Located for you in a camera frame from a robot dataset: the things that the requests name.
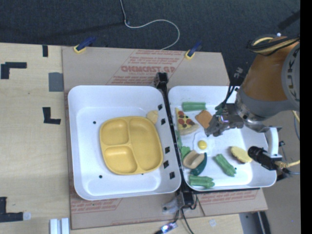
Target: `blue clamp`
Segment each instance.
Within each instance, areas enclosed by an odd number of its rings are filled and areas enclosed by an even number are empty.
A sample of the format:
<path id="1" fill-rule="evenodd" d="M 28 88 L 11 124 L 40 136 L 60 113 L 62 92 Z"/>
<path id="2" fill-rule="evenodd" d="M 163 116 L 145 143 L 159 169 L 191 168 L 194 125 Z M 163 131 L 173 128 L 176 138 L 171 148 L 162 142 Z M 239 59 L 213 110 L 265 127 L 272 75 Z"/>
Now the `blue clamp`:
<path id="1" fill-rule="evenodd" d="M 195 51 L 199 51 L 201 49 L 201 41 L 198 41 L 193 48 L 185 53 L 186 59 L 190 60 L 194 57 Z"/>
<path id="2" fill-rule="evenodd" d="M 81 42 L 79 45 L 74 47 L 74 51 L 77 54 L 80 54 L 81 52 L 85 51 L 86 47 L 91 46 L 95 41 L 96 37 L 88 37 L 86 40 Z"/>

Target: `toy pizza slice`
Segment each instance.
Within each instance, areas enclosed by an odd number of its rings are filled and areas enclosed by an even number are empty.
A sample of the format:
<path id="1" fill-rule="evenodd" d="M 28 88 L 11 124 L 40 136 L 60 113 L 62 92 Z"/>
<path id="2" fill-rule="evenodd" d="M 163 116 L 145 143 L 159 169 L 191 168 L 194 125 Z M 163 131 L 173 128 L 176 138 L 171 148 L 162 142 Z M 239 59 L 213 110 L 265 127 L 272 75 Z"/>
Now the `toy pizza slice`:
<path id="1" fill-rule="evenodd" d="M 199 125 L 192 121 L 182 110 L 175 109 L 177 117 L 177 129 L 180 135 L 188 135 L 199 128 Z"/>

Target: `yellow bowl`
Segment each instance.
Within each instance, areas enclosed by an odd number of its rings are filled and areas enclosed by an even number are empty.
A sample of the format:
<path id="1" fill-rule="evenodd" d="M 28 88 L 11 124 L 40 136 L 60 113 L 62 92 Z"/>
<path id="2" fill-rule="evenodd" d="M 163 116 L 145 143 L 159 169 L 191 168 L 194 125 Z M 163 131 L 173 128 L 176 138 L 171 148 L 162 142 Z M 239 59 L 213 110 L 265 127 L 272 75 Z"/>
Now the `yellow bowl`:
<path id="1" fill-rule="evenodd" d="M 106 166 L 119 175 L 151 172 L 163 161 L 155 125 L 145 117 L 118 117 L 100 128 L 100 144 Z"/>

